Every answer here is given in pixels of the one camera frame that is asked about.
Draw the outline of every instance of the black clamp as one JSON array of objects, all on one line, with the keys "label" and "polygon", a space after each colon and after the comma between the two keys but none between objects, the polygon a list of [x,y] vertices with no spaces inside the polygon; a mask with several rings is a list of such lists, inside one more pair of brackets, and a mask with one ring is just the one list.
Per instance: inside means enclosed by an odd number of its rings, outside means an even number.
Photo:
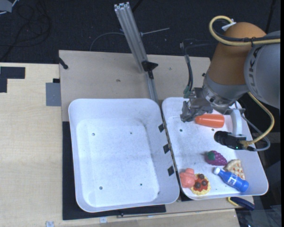
[{"label": "black clamp", "polygon": [[148,72],[148,76],[150,77],[150,79],[153,79],[152,70],[155,69],[158,66],[158,64],[150,61],[142,61],[142,66],[144,71]]}]

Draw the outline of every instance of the blue bottle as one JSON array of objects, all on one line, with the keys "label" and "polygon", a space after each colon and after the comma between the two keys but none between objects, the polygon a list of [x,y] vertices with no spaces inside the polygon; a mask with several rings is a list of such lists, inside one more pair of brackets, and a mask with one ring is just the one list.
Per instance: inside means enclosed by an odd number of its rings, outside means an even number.
[{"label": "blue bottle", "polygon": [[245,192],[248,189],[248,181],[243,180],[232,172],[225,172],[219,167],[215,167],[213,173],[219,175],[226,184],[237,189],[240,192]]}]

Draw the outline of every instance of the dark background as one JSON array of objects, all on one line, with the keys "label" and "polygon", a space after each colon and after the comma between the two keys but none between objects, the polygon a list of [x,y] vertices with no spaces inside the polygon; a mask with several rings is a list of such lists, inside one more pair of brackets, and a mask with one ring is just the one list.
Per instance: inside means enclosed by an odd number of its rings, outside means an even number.
[{"label": "dark background", "polygon": [[[140,32],[169,28],[142,37],[147,54],[183,55],[179,43],[192,38],[208,44],[189,55],[211,59],[217,42],[208,24],[218,15],[252,23],[266,33],[281,30],[281,0],[19,0],[11,13],[0,15],[0,62],[58,64],[59,50],[89,51],[93,42],[91,51],[131,53],[125,36],[101,36],[120,32],[114,5],[127,1]],[[270,124],[266,113],[248,95],[240,102],[246,117],[265,131]],[[267,107],[276,120],[272,132],[279,133],[280,112]],[[280,161],[280,139],[260,156],[265,169]],[[265,209],[281,204],[279,185],[261,196]]]}]

